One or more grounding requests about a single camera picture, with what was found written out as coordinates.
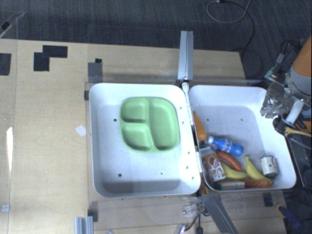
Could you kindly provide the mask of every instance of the white tray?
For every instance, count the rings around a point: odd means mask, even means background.
[[[130,150],[122,141],[119,110],[125,99],[158,97],[175,107],[180,142],[164,152]],[[94,187],[104,197],[188,195],[200,186],[193,134],[183,91],[173,85],[99,83],[89,94]]]
[[[245,169],[245,156],[259,171],[260,159],[275,157],[280,173],[269,188],[235,191],[267,191],[289,189],[296,183],[296,174],[285,138],[275,131],[272,119],[262,117],[260,108],[266,90],[258,87],[198,85],[190,89],[189,98],[205,130],[216,138],[228,138],[244,147],[236,159]]]

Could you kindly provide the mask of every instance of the metal clamp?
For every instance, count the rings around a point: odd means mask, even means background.
[[[203,204],[209,211],[221,233],[238,234],[218,195],[203,196]]]
[[[75,234],[93,234],[93,216],[75,218]]]
[[[192,31],[181,31],[179,70],[177,80],[193,79],[194,36]]]

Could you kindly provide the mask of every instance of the banana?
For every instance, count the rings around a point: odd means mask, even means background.
[[[258,170],[256,169],[256,167],[251,163],[251,161],[249,160],[249,157],[246,156],[245,157],[246,160],[246,172],[248,173],[248,175],[252,178],[252,179],[265,179],[268,180],[270,182],[270,185],[273,184],[273,181],[270,180],[267,177],[264,177],[260,172],[258,172]]]
[[[244,172],[235,171],[235,170],[231,169],[230,167],[228,167],[223,162],[220,162],[220,163],[221,163],[221,166],[222,166],[222,168],[224,170],[225,176],[227,178],[243,179],[243,178],[245,178],[247,176],[247,174],[244,173]]]

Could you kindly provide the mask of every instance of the bottle cap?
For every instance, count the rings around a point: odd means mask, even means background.
[[[214,137],[213,136],[209,136],[209,139],[208,139],[208,144],[212,144],[213,141],[214,141]]]

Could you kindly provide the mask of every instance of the tin can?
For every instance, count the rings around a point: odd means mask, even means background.
[[[265,156],[260,160],[263,175],[267,177],[275,177],[278,175],[278,167],[273,156]]]

